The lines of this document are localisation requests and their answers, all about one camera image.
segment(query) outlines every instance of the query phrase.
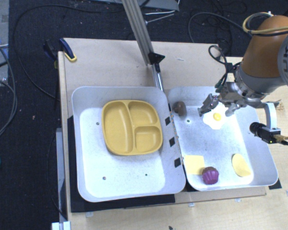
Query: yellow disc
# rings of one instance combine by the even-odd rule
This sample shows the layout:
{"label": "yellow disc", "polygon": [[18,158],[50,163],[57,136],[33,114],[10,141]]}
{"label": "yellow disc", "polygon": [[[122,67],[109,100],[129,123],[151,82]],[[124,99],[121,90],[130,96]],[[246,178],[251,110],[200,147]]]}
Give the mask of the yellow disc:
{"label": "yellow disc", "polygon": [[232,167],[234,168],[238,176],[243,177],[243,176],[248,176],[251,174],[251,170],[241,154],[236,153],[232,157],[231,162],[232,162]]}
{"label": "yellow disc", "polygon": [[222,118],[222,115],[220,113],[214,113],[213,118],[215,121],[220,121]]}

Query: yellow dot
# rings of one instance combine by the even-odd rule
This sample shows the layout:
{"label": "yellow dot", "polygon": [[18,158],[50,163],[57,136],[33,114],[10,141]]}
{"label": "yellow dot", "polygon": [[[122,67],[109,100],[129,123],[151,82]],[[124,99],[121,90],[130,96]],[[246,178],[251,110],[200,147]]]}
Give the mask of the yellow dot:
{"label": "yellow dot", "polygon": [[220,113],[214,113],[214,114],[213,114],[213,118],[214,118],[216,121],[220,121],[221,118],[222,118],[222,116],[221,116]]}

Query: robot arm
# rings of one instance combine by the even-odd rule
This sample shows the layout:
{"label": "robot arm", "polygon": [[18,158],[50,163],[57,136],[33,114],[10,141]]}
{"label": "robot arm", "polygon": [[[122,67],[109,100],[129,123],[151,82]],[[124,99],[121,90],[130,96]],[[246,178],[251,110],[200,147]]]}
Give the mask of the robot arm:
{"label": "robot arm", "polygon": [[[258,27],[257,31],[247,28],[249,20],[257,15],[266,14],[269,18]],[[269,13],[257,13],[248,17],[243,28],[253,35],[243,56],[242,62],[228,69],[234,74],[233,82],[225,81],[216,85],[219,96],[209,95],[199,108],[199,115],[211,111],[221,102],[228,110],[227,116],[247,105],[264,108],[267,125],[253,123],[251,132],[267,143],[287,145],[287,137],[280,135],[276,127],[275,103],[263,103],[262,100],[278,87],[288,86],[288,17],[273,16]]]}

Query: purple object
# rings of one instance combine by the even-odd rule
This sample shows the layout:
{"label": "purple object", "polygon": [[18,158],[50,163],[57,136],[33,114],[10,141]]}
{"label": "purple object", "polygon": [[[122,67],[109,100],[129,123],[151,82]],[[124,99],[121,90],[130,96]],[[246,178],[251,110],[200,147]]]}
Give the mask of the purple object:
{"label": "purple object", "polygon": [[203,170],[203,180],[205,184],[212,185],[217,183],[219,179],[219,172],[214,167],[206,167]]}

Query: yellow square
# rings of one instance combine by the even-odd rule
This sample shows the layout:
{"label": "yellow square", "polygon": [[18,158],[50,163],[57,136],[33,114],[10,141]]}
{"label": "yellow square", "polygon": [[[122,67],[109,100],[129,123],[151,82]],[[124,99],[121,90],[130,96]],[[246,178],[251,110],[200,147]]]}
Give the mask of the yellow square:
{"label": "yellow square", "polygon": [[204,157],[199,155],[186,155],[184,156],[184,167],[187,174],[201,175],[205,168]]}

